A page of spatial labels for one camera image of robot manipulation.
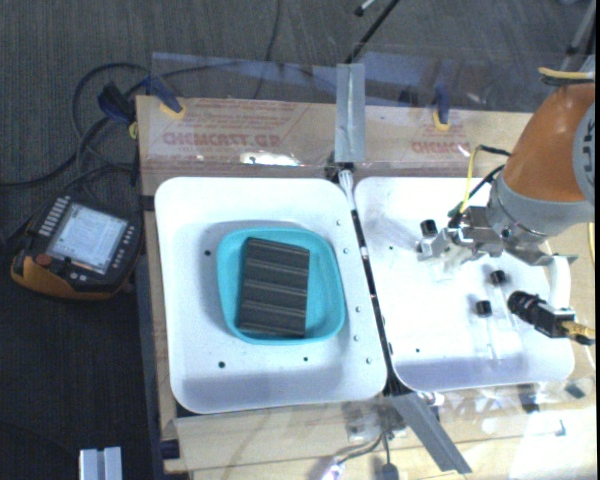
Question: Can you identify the brown cardboard board, red print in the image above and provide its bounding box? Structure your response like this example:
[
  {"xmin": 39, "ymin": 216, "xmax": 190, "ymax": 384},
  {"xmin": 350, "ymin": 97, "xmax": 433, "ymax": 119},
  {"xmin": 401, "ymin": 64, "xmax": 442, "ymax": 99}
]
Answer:
[{"xmin": 134, "ymin": 94, "xmax": 597, "ymax": 475}]

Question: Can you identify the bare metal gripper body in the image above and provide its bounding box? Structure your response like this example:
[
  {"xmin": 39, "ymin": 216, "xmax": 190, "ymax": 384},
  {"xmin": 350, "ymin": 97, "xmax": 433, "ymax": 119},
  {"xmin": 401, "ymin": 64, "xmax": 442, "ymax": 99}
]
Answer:
[{"xmin": 449, "ymin": 206, "xmax": 554, "ymax": 266}]

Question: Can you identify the white plastic tray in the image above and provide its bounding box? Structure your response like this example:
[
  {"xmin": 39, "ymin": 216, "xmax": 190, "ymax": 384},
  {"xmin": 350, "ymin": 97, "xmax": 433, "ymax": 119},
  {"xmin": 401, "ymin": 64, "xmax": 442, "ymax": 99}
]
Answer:
[
  {"xmin": 353, "ymin": 175, "xmax": 577, "ymax": 394},
  {"xmin": 153, "ymin": 175, "xmax": 388, "ymax": 415}
]

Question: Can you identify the dark grey ribbed block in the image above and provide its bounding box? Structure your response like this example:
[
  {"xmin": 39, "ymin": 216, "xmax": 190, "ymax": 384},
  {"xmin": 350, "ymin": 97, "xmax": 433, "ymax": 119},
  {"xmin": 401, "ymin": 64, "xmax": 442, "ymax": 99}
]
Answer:
[{"xmin": 235, "ymin": 236, "xmax": 312, "ymax": 340}]

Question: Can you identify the black cylinder on white bracket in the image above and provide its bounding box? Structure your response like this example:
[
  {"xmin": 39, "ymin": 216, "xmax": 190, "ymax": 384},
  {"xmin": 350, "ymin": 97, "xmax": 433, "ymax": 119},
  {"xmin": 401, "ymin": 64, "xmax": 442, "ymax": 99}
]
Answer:
[{"xmin": 506, "ymin": 254, "xmax": 580, "ymax": 340}]

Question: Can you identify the blue plate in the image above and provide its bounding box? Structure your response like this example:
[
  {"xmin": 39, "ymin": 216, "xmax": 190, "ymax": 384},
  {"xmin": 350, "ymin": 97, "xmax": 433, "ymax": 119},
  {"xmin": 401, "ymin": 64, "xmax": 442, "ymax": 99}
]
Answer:
[{"xmin": 215, "ymin": 226, "xmax": 347, "ymax": 346}]

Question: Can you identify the clear bottle with black cap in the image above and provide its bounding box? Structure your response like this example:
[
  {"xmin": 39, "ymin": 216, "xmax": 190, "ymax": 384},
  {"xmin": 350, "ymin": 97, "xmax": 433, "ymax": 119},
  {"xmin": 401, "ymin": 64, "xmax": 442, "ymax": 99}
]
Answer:
[
  {"xmin": 489, "ymin": 268, "xmax": 522, "ymax": 330},
  {"xmin": 418, "ymin": 218, "xmax": 454, "ymax": 282},
  {"xmin": 474, "ymin": 299, "xmax": 499, "ymax": 361}
]

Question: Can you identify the thin black and white rod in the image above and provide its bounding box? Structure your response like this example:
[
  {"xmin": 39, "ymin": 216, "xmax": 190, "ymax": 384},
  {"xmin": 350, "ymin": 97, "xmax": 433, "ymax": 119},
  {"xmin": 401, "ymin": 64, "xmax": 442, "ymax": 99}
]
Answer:
[{"xmin": 337, "ymin": 166, "xmax": 397, "ymax": 395}]

